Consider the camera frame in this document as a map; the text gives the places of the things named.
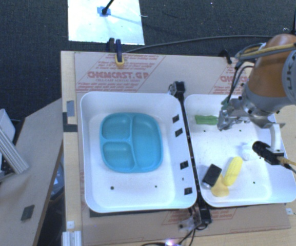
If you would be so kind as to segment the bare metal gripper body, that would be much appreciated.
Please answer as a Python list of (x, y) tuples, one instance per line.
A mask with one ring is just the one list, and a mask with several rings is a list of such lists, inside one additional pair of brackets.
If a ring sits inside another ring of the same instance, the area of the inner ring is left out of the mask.
[(250, 120), (257, 111), (257, 107), (248, 98), (239, 97), (229, 101), (223, 111), (226, 118), (231, 120)]

